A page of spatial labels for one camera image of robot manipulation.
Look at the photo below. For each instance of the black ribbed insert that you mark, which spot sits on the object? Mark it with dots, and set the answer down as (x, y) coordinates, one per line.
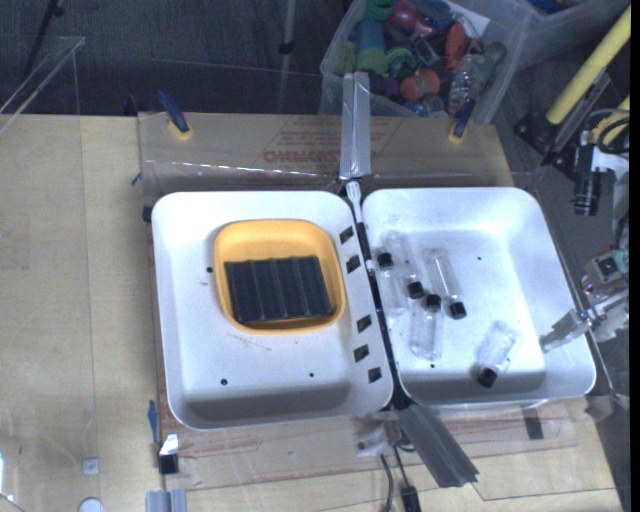
(277, 290)

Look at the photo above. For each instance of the clear plastic storage bin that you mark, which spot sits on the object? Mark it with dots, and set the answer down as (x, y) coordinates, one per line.
(410, 55)

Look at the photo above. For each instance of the white plastic tray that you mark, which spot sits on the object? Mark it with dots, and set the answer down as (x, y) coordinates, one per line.
(280, 365)
(500, 240)

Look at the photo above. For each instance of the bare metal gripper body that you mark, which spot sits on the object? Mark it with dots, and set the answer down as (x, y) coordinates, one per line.
(606, 272)

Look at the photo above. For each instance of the yellow plastic bowl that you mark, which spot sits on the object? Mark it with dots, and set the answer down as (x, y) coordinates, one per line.
(275, 240)

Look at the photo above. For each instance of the black cylinder on white bracket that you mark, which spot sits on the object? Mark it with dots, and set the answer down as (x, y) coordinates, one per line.
(586, 190)

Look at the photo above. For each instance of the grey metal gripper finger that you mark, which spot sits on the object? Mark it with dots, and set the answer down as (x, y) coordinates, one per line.
(611, 317)
(565, 331)

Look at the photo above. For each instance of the clear plastic bottle, black cap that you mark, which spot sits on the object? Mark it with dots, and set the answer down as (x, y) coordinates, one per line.
(457, 310)
(433, 301)
(384, 260)
(415, 290)
(487, 377)

